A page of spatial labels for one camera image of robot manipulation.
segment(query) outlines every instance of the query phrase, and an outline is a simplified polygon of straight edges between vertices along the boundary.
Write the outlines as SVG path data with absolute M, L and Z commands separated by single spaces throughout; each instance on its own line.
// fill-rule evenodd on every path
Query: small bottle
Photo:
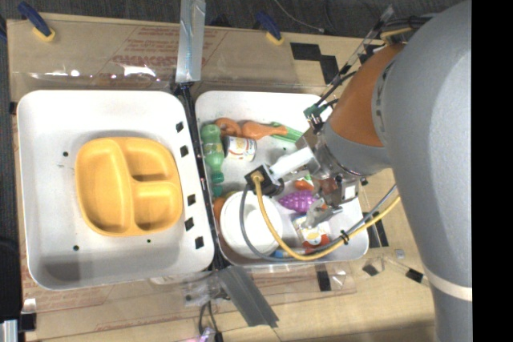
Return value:
M 253 161 L 257 152 L 257 141 L 226 135 L 223 138 L 223 148 L 227 159 Z
M 222 183 L 224 175 L 221 166 L 224 161 L 224 151 L 220 138 L 221 130 L 216 124 L 207 124 L 201 128 L 200 135 L 203 141 L 204 160 L 212 172 L 212 182 L 214 184 Z

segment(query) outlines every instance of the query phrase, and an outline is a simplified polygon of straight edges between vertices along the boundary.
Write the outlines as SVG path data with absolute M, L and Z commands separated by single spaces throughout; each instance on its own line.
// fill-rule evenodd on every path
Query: blue clamp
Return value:
M 255 14 L 256 20 L 267 30 L 267 38 L 276 45 L 283 43 L 284 38 L 281 36 L 280 28 L 276 22 L 263 11 Z
M 32 29 L 32 31 L 40 39 L 45 42 L 51 42 L 54 39 L 55 31 L 46 24 L 44 19 L 41 17 L 41 14 L 39 14 L 31 5 L 27 2 L 20 2 L 18 5 L 18 12 L 32 22 L 34 25 L 34 29 Z

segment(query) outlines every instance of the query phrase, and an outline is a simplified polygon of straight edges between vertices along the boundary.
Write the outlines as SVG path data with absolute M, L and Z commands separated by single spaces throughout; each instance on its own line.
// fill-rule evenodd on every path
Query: orange toy carrot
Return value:
M 246 139 L 259 140 L 266 135 L 287 135 L 289 130 L 285 126 L 272 127 L 248 121 L 242 126 L 242 136 Z
M 215 124 L 221 129 L 221 137 L 231 135 L 233 137 L 242 137 L 242 130 L 239 124 L 232 119 L 222 117 L 215 121 Z
M 298 179 L 298 180 L 294 181 L 294 188 L 296 188 L 296 190 L 298 190 L 298 191 L 303 191 L 303 190 L 313 191 L 313 185 L 310 184 L 308 181 L 304 181 L 303 179 Z

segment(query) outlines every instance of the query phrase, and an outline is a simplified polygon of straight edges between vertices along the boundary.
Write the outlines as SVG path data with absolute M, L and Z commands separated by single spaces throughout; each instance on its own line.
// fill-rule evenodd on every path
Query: white bowl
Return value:
M 247 246 L 242 236 L 239 223 L 240 200 L 242 191 L 230 195 L 224 203 L 220 215 L 221 234 L 228 246 L 237 254 L 246 258 L 259 259 Z M 264 207 L 276 232 L 283 235 L 283 224 L 280 212 L 277 210 L 279 204 L 269 197 L 264 196 Z M 251 191 L 246 195 L 244 206 L 244 225 L 251 244 L 262 254 L 270 255 L 278 248 L 278 242 L 269 231 L 264 217 L 258 205 L 258 198 Z

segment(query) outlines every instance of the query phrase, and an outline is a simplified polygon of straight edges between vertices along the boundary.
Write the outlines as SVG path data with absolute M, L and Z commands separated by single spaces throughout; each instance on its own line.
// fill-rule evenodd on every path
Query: black tape marking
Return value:
M 191 217 L 185 221 L 185 231 L 189 231 L 194 227 L 194 219 Z
M 37 314 L 35 312 L 23 313 L 19 317 L 19 331 L 32 332 L 36 329 Z
M 370 276 L 375 276 L 375 275 L 379 274 L 379 271 L 376 269 L 376 267 L 374 265 L 370 265 L 370 264 L 363 267 L 362 270 L 363 270 L 363 272 L 368 273 Z
M 315 267 L 317 271 L 317 282 L 319 283 L 319 289 L 321 292 L 331 291 L 331 283 L 329 282 L 329 275 L 326 271 L 324 264 L 322 266 Z
M 322 76 L 326 84 L 338 75 L 338 64 L 335 56 L 324 56 L 317 44 L 290 43 L 294 60 L 308 60 L 321 64 Z
M 368 227 L 367 234 L 369 234 L 369 248 L 380 248 L 389 246 L 388 238 L 386 237 L 385 233 L 385 227 L 383 226 L 383 222 L 381 220 L 377 221 L 375 225 Z
M 414 280 L 415 282 L 421 284 L 422 279 L 424 278 L 424 274 L 422 274 L 419 271 L 415 271 L 413 268 L 410 268 L 406 273 L 406 278 L 410 278 L 411 280 Z
M 194 242 L 195 242 L 195 245 L 196 245 L 196 249 L 200 249 L 200 248 L 202 248 L 205 245 L 205 242 L 203 241 L 203 237 L 202 236 L 199 236 L 198 238 L 196 238 L 194 240 Z

